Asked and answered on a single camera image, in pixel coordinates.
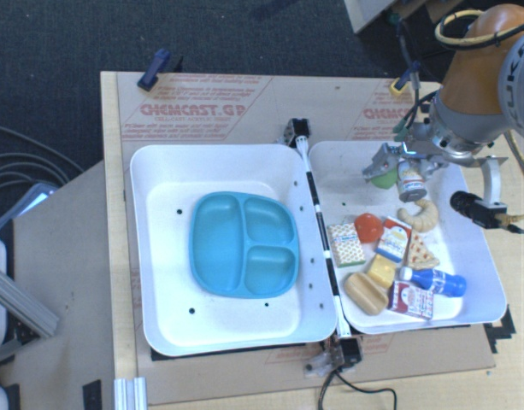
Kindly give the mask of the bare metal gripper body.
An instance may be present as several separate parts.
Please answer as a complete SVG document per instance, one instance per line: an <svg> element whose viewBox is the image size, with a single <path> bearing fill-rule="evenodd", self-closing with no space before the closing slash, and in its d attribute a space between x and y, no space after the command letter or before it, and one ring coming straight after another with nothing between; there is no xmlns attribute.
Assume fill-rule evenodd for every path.
<svg viewBox="0 0 524 410"><path fill-rule="evenodd" d="M420 159L437 163L455 163L470 166L480 145L456 135L437 120L416 122L404 139L406 152Z"/></svg>

